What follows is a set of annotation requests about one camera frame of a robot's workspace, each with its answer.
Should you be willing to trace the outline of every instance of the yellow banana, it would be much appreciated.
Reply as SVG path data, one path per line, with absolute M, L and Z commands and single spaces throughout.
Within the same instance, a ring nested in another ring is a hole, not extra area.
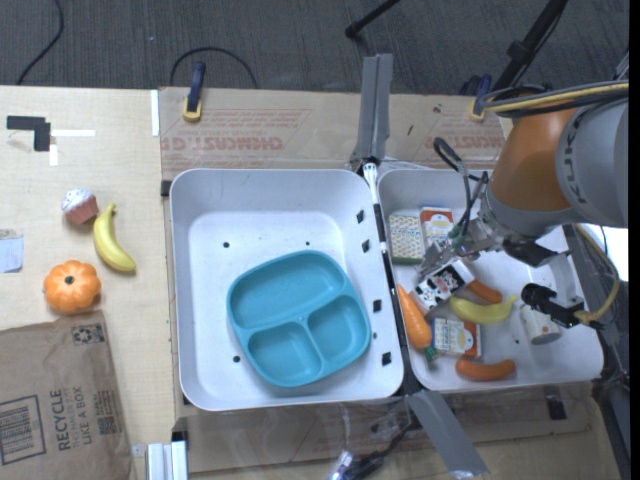
M 518 300 L 518 297 L 511 295 L 507 300 L 498 302 L 497 304 L 483 306 L 453 296 L 449 299 L 449 304 L 456 316 L 465 322 L 474 324 L 497 324 L 509 316 L 511 306 L 513 306 L 516 300 Z
M 115 203 L 109 203 L 93 223 L 93 241 L 96 251 L 104 262 L 115 270 L 121 272 L 133 272 L 136 262 L 120 246 L 113 230 L 113 211 Z

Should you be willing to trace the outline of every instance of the toy cupcake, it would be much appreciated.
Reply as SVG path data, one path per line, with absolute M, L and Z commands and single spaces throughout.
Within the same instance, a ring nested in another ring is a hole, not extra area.
M 67 192 L 62 199 L 62 211 L 74 224 L 84 224 L 98 215 L 96 196 L 86 188 L 76 188 Z

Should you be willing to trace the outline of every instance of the small pumpkin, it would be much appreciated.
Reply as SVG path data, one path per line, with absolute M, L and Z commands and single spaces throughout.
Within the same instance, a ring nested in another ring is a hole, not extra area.
M 51 269 L 44 279 L 47 303 L 59 313 L 72 314 L 88 308 L 102 284 L 96 269 L 88 263 L 69 260 Z

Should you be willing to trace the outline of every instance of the small box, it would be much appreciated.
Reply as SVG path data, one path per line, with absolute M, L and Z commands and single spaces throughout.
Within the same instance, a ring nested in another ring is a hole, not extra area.
M 446 242 L 454 225 L 453 212 L 450 208 L 425 206 L 420 209 L 420 225 L 426 247 L 434 241 Z
M 473 274 L 460 260 L 429 274 L 413 289 L 413 296 L 424 315 L 449 299 L 454 292 L 474 280 Z
M 390 215 L 391 260 L 395 263 L 420 263 L 424 255 L 420 219 L 413 215 Z
M 482 343 L 478 324 L 448 318 L 434 318 L 431 328 L 433 347 L 440 353 L 461 354 L 470 358 L 480 357 Z

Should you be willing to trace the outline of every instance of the blue plate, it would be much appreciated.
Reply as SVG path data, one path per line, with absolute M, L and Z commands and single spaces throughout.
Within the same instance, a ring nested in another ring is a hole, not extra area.
M 280 387 L 330 375 L 360 357 L 371 327 L 349 278 L 318 251 L 287 254 L 238 277 L 229 320 L 256 371 Z

